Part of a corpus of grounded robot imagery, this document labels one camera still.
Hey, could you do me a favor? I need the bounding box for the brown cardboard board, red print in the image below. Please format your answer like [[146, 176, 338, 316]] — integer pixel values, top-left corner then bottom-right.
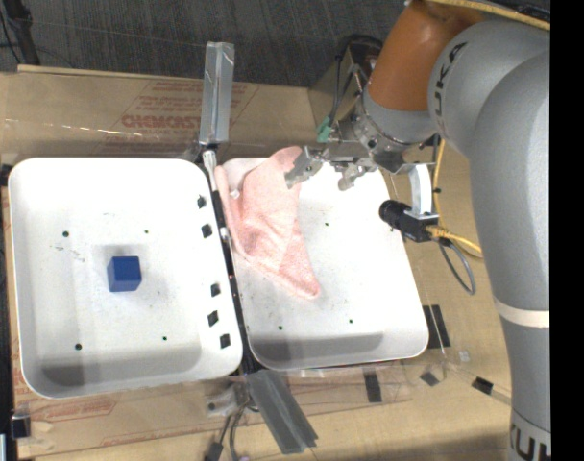
[[0, 63, 514, 461]]

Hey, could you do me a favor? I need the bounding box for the black cylinder on white bracket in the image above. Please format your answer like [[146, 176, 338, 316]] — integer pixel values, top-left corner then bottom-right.
[[378, 160, 441, 244]]

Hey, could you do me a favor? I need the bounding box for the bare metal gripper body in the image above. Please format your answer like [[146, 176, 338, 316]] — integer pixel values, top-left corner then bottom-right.
[[319, 111, 409, 173]]

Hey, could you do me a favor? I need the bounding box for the white plastic tray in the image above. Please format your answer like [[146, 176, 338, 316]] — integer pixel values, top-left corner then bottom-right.
[[7, 157, 244, 400], [213, 154, 430, 372]]

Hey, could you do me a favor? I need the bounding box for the blue cube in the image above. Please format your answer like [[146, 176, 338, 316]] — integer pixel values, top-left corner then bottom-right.
[[106, 255, 143, 293]]

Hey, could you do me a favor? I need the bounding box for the pink cloth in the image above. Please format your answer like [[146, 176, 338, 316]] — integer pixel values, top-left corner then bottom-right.
[[213, 145, 321, 301]]

